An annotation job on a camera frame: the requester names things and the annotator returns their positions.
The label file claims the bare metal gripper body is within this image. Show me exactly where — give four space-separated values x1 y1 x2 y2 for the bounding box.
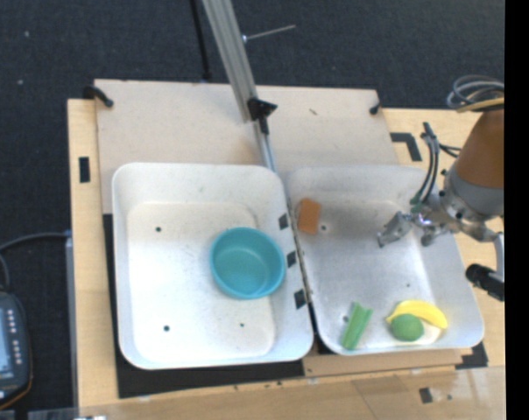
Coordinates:
411 190 500 242

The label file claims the white plastic tray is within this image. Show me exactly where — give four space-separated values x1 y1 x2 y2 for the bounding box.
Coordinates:
110 161 315 371
285 164 486 358

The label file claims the yellow banana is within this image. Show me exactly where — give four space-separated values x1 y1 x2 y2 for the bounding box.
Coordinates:
384 299 449 332

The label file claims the orange block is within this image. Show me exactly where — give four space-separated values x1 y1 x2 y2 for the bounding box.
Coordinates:
296 197 323 236

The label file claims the green round fruit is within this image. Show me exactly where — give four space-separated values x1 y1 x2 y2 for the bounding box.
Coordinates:
389 313 425 343

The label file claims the green celery stick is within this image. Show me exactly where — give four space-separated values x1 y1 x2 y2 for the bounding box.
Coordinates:
339 301 375 352

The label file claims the teal bowl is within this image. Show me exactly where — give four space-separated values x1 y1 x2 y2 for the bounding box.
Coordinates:
208 227 287 301

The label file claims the black block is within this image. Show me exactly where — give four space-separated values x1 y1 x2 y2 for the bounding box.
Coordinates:
245 96 279 123

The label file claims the pale flat board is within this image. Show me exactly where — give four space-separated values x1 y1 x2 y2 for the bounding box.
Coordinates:
92 78 472 378

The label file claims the black cylinder on white bracket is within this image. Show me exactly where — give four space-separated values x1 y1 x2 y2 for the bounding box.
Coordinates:
465 232 505 302

